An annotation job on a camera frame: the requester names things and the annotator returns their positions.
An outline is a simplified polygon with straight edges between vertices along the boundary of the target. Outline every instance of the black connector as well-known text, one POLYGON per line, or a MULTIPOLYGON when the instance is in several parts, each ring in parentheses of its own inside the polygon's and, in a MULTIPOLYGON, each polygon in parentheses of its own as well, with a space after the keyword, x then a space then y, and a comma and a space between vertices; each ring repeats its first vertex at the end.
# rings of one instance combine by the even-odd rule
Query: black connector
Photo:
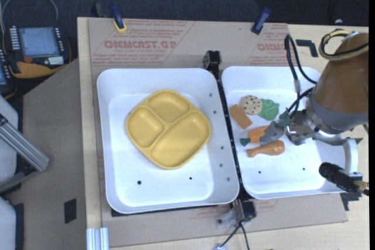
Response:
POLYGON ((219 79, 219 65, 221 63, 220 51, 208 50, 203 58, 203 68, 212 72, 216 80, 219 79))
POLYGON ((349 173, 340 166, 331 163, 322 163, 319 167, 319 174, 346 192, 357 192, 359 187, 354 181, 361 181, 363 178, 361 173, 349 173))
POLYGON ((257 216, 257 211, 253 201, 244 200, 241 204, 244 211, 244 221, 249 221, 257 216))

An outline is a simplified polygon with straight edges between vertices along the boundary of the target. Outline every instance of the yellow cable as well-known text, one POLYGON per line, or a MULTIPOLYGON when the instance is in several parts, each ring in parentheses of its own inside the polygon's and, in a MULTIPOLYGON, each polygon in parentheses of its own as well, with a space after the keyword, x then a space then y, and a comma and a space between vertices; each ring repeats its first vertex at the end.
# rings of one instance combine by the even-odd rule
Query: yellow cable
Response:
POLYGON ((331 38, 335 37, 335 36, 347 36, 349 35, 350 32, 347 31, 347 30, 343 30, 343 29, 336 29, 334 30, 333 32, 331 33, 328 33, 327 35, 325 35, 323 38, 322 38, 322 41, 319 45, 319 54, 327 59, 327 60, 335 60, 335 61, 338 61, 338 60, 346 60, 346 59, 350 59, 352 57, 356 57, 356 56, 359 56, 361 55, 362 53, 366 52, 369 50, 369 45, 366 44, 366 45, 363 45, 361 48, 359 48, 357 51, 355 52, 350 52, 350 53, 343 53, 343 54, 338 54, 336 56, 333 56, 333 55, 329 55, 327 53, 325 53, 324 51, 324 46, 325 44, 328 43, 329 40, 331 40, 331 38))

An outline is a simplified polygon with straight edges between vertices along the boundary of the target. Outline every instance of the wooden table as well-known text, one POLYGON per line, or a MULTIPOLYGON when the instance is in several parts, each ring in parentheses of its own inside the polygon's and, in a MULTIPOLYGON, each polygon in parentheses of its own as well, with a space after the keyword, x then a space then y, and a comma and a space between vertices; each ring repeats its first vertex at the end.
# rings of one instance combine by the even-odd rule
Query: wooden table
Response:
MULTIPOLYGON (((93 85, 91 82, 90 41, 88 19, 78 18, 79 37, 79 68, 81 92, 81 117, 84 154, 84 181, 86 194, 86 223, 87 228, 101 228, 100 189, 98 184, 98 167, 96 151, 96 135, 93 108, 93 85)), ((333 26, 304 26, 289 25, 289 31, 294 39, 306 39, 319 44, 323 35, 334 30, 333 26)), ((368 32, 368 28, 351 28, 368 32)), ((300 61, 303 66, 315 68, 321 72, 326 62, 322 59, 312 60, 308 52, 301 52, 300 61)), ((364 174, 364 180, 369 179, 369 149, 368 135, 360 126, 351 133, 352 136, 362 136, 364 141, 359 145, 359 171, 364 174)), ((251 249, 370 249, 369 234, 369 198, 362 197, 360 201, 350 202, 350 211, 347 212, 348 222, 289 228, 273 231, 248 233, 251 249)), ((182 241, 161 242, 156 244, 134 245, 113 249, 213 249, 225 240, 222 237, 207 237, 187 239, 182 241)), ((246 249, 242 234, 236 234, 227 244, 229 249, 246 249)))

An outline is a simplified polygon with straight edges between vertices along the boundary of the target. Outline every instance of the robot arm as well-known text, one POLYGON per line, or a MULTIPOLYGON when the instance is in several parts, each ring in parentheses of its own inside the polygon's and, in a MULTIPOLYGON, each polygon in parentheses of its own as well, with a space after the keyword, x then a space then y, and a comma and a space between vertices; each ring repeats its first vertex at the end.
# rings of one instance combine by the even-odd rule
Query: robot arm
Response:
POLYGON ((287 110, 280 115, 280 120, 272 122, 261 137, 262 145, 283 134, 296 145, 308 138, 337 145, 342 143, 341 133, 368 124, 369 34, 335 30, 323 37, 319 53, 329 61, 316 86, 304 94, 298 93, 298 97, 308 97, 306 108, 287 110), (335 36, 344 37, 342 44, 334 54, 327 54, 325 45, 335 36))

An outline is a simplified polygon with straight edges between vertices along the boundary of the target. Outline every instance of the cardboard sheet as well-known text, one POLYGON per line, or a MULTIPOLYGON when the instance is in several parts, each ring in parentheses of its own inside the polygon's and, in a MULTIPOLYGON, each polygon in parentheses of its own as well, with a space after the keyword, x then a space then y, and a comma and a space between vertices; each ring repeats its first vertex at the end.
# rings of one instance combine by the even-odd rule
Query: cardboard sheet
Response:
MULTIPOLYGON (((286 24, 265 23, 259 35, 252 23, 193 22, 180 20, 125 19, 128 30, 118 34, 112 19, 88 20, 94 113, 97 135, 103 227, 110 232, 110 246, 127 246, 228 234, 232 228, 218 226, 217 218, 229 205, 182 210, 113 215, 105 196, 103 146, 96 81, 110 68, 200 67, 208 50, 219 50, 228 66, 287 66, 284 39, 286 24)), ((338 194, 254 200, 258 216, 247 231, 299 227, 347 221, 338 194)))

